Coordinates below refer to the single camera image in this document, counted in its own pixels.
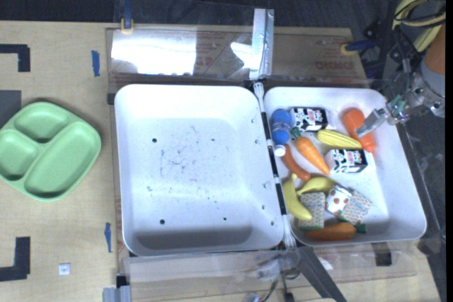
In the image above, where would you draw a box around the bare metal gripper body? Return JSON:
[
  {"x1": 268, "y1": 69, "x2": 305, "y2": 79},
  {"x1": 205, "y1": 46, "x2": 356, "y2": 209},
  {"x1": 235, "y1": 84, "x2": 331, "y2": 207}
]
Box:
[{"x1": 386, "y1": 76, "x2": 446, "y2": 124}]

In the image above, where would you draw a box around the yellow corn cob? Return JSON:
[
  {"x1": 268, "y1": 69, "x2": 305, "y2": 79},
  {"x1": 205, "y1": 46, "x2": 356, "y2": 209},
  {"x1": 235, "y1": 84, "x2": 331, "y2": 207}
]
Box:
[{"x1": 316, "y1": 129, "x2": 363, "y2": 151}]

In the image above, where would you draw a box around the cow print carton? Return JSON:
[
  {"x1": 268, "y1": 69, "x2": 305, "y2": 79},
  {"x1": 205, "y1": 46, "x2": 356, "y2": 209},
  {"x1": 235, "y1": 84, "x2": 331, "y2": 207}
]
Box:
[
  {"x1": 324, "y1": 148, "x2": 369, "y2": 175},
  {"x1": 289, "y1": 106, "x2": 336, "y2": 133}
]

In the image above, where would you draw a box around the orange carrot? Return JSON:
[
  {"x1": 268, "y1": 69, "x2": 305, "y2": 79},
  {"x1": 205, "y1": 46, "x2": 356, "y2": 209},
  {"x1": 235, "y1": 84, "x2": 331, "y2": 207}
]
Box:
[
  {"x1": 290, "y1": 127, "x2": 331, "y2": 176},
  {"x1": 304, "y1": 221, "x2": 368, "y2": 243}
]

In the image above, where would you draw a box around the white plastic tray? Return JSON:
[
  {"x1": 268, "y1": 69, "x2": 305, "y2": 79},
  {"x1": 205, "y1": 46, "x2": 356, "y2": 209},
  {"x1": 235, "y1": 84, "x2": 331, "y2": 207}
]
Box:
[
  {"x1": 263, "y1": 86, "x2": 428, "y2": 248},
  {"x1": 113, "y1": 83, "x2": 286, "y2": 257}
]

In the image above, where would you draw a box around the yellow banana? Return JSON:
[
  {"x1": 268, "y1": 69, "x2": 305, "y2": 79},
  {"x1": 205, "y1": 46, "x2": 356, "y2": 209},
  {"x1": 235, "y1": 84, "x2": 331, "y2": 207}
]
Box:
[
  {"x1": 281, "y1": 173, "x2": 314, "y2": 222},
  {"x1": 296, "y1": 176, "x2": 338, "y2": 197}
]

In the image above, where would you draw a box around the white carton orange fruit print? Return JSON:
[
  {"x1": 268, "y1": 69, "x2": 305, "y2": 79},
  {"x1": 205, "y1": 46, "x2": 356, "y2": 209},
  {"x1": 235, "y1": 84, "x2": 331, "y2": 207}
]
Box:
[{"x1": 324, "y1": 185, "x2": 353, "y2": 218}]

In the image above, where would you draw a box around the patterned beige packet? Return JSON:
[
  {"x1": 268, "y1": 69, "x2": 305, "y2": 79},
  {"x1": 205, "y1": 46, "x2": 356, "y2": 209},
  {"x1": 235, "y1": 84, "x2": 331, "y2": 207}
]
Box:
[
  {"x1": 297, "y1": 191, "x2": 327, "y2": 232},
  {"x1": 340, "y1": 190, "x2": 374, "y2": 226}
]

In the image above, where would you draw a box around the orange sausage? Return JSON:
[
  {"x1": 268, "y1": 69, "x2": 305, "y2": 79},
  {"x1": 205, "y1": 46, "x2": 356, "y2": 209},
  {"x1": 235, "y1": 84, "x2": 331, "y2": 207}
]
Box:
[{"x1": 282, "y1": 144, "x2": 312, "y2": 182}]

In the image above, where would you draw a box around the blue bottle with white cap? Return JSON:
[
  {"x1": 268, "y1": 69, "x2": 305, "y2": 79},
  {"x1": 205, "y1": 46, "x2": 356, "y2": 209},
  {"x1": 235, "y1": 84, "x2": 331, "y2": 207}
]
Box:
[{"x1": 270, "y1": 108, "x2": 294, "y2": 158}]

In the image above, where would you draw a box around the thin black and white rod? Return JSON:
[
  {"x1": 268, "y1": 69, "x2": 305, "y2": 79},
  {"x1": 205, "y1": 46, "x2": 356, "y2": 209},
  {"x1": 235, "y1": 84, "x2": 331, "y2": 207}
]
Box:
[{"x1": 252, "y1": 81, "x2": 297, "y2": 250}]

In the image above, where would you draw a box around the green divided plate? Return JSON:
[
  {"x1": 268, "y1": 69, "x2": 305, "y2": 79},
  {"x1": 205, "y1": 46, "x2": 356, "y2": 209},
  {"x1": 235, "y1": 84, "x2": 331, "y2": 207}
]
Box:
[{"x1": 0, "y1": 101, "x2": 103, "y2": 203}]

